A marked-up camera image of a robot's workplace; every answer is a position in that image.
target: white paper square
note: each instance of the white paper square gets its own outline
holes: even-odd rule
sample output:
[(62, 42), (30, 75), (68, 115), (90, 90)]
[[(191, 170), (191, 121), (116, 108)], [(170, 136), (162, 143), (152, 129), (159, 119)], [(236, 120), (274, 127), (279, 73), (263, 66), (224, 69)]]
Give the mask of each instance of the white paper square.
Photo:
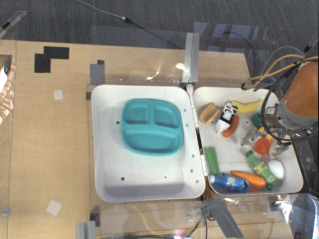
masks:
[(54, 100), (62, 100), (63, 99), (63, 93), (62, 90), (54, 91)]
[(59, 214), (59, 211), (61, 210), (61, 207), (61, 204), (54, 200), (51, 200), (50, 204), (46, 208), (46, 211), (54, 216), (57, 216)]

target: carrot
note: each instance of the carrot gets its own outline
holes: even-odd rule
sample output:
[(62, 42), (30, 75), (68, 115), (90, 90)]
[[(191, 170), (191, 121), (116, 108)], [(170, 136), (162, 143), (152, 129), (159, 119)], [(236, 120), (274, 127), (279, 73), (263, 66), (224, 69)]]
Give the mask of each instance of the carrot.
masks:
[(223, 132), (223, 136), (230, 137), (236, 131), (238, 125), (239, 125), (239, 117), (235, 115), (230, 127)]
[(246, 179), (249, 182), (249, 185), (254, 186), (256, 188), (263, 188), (266, 186), (266, 181), (258, 175), (237, 171), (231, 171), (231, 174), (233, 176)]

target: white egg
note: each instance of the white egg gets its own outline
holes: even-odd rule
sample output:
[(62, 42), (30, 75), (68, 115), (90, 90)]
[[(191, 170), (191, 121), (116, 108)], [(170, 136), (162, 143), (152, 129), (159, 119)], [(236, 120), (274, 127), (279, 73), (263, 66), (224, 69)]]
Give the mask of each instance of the white egg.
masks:
[(276, 178), (282, 179), (284, 177), (284, 167), (278, 160), (270, 160), (268, 162), (268, 167)]

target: wooden table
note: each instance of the wooden table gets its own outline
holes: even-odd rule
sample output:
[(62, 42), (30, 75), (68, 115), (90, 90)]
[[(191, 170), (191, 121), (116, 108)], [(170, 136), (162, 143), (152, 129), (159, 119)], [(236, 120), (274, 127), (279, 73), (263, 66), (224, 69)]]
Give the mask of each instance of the wooden table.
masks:
[[(68, 60), (52, 59), (51, 73), (35, 73), (34, 55), (43, 53), (44, 46), (69, 47), (70, 56)], [(176, 65), (183, 63), (184, 51), (17, 42), (9, 239), (72, 239), (75, 238), (76, 223), (89, 220), (91, 199), (86, 92), (90, 84), (90, 64), (96, 64), (97, 60), (105, 61), (108, 81), (139, 82), (157, 73), (151, 84), (171, 81), (177, 85), (182, 71), (176, 69)], [(211, 82), (215, 86), (239, 87), (248, 77), (243, 54), (200, 51), (200, 81)], [(59, 90), (63, 92), (63, 99), (56, 101), (54, 92)], [(57, 216), (46, 211), (51, 200), (62, 205)], [(108, 203), (104, 206), (107, 210), (114, 208)], [(141, 212), (147, 211), (143, 210), (142, 205), (138, 206)], [(163, 205), (159, 214), (171, 212), (169, 208), (171, 206)], [(116, 226), (116, 220), (114, 218), (111, 224)], [(280, 222), (275, 226), (284, 231), (280, 228), (282, 220), (277, 221)], [(216, 223), (209, 226), (216, 236), (223, 237)], [(114, 231), (121, 229), (129, 228), (124, 229), (122, 225), (114, 227)], [(241, 229), (247, 233), (253, 231), (252, 226), (242, 226)], [(204, 229), (197, 233), (201, 238)]]

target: yellow banana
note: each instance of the yellow banana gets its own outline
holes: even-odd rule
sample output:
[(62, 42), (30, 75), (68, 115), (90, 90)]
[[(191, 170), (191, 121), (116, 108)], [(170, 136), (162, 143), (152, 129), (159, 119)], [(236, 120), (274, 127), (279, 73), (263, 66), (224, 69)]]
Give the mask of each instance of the yellow banana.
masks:
[(238, 101), (231, 101), (231, 104), (238, 107), (237, 109), (238, 113), (251, 113), (254, 110), (256, 110), (262, 102), (263, 100), (260, 99), (258, 101), (248, 103), (248, 104), (242, 104)]

